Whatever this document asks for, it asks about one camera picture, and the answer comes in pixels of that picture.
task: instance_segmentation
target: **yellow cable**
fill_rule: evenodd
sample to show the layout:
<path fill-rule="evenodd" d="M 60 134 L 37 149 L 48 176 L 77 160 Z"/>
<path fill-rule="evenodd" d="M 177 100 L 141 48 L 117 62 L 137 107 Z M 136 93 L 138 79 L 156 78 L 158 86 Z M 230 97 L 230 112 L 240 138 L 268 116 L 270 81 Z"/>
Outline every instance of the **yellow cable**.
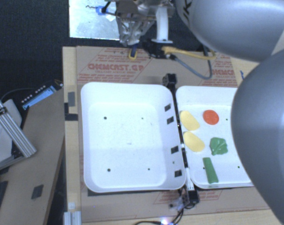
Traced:
<path fill-rule="evenodd" d="M 169 46 L 163 46 L 162 47 L 162 51 L 164 51 L 165 54 L 170 54 L 170 53 L 180 53 L 180 54 L 184 54 L 193 58 L 199 58 L 199 59 L 203 59 L 203 60 L 214 60 L 216 59 L 216 55 L 215 52 L 213 50 L 210 49 L 210 52 L 212 53 L 212 56 L 202 56 L 202 55 L 198 55 L 192 52 L 188 52 L 186 50 L 181 50 L 178 49 L 176 47 L 169 47 Z"/>

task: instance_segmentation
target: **white tray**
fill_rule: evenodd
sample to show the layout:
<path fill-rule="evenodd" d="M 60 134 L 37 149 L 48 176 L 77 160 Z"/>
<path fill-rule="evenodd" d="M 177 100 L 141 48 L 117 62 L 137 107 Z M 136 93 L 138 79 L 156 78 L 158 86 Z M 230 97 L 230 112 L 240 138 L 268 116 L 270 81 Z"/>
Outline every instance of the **white tray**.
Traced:
<path fill-rule="evenodd" d="M 176 115 L 166 87 L 91 82 L 83 86 L 81 102 L 84 181 L 90 190 L 170 190 L 184 185 Z"/>
<path fill-rule="evenodd" d="M 236 88 L 183 86 L 176 92 L 179 112 L 189 111 L 200 123 L 200 128 L 193 131 L 204 143 L 201 152 L 193 152 L 186 147 L 192 182 L 200 188 L 233 188 L 253 186 L 238 157 L 231 129 L 232 101 Z M 207 124 L 202 114 L 205 110 L 214 110 L 219 115 L 216 125 Z M 228 152 L 223 155 L 212 155 L 209 143 L 211 138 L 224 138 Z M 209 157 L 216 171 L 219 182 L 208 183 L 202 158 Z"/>

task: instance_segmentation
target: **cardboard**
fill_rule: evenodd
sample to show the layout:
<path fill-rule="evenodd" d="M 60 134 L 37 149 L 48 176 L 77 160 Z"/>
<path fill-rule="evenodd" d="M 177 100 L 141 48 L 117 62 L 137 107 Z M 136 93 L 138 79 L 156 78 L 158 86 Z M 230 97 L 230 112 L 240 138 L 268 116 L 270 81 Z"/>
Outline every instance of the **cardboard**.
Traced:
<path fill-rule="evenodd" d="M 136 61 L 127 58 L 129 49 L 103 47 L 77 47 L 77 97 L 78 97 L 78 126 L 79 126 L 79 161 L 81 211 L 83 222 L 123 220 L 133 218 L 166 217 L 177 214 L 169 204 L 178 198 L 177 191 L 138 192 L 122 194 L 94 194 L 86 188 L 83 181 L 82 153 L 82 121 L 80 108 L 80 90 L 85 83 L 91 81 L 115 83 L 145 83 L 161 84 L 167 73 L 176 73 L 177 88 L 183 85 L 227 86 L 237 87 L 247 72 L 256 66 L 247 66 L 237 60 L 237 68 L 233 66 L 228 56 L 217 54 L 212 61 L 213 78 L 203 80 L 187 71 L 180 64 L 171 60 L 156 60 L 138 50 Z M 178 55 L 198 72 L 208 75 L 206 60 L 199 60 Z M 199 191 L 200 203 L 185 214 L 204 214 L 219 212 L 234 212 L 246 210 L 268 209 L 267 204 L 254 187 L 233 189 L 216 189 Z"/>

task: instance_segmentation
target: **yellow clip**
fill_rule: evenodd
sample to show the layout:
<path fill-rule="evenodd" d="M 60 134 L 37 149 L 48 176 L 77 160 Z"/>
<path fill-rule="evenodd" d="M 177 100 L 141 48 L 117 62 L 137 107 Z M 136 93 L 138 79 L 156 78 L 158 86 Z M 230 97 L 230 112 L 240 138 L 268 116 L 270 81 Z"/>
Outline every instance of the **yellow clip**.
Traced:
<path fill-rule="evenodd" d="M 136 50 L 134 57 L 131 56 L 132 50 L 133 50 L 133 49 L 129 50 L 128 58 L 129 58 L 131 61 L 135 61 L 136 58 L 137 58 L 138 50 Z"/>

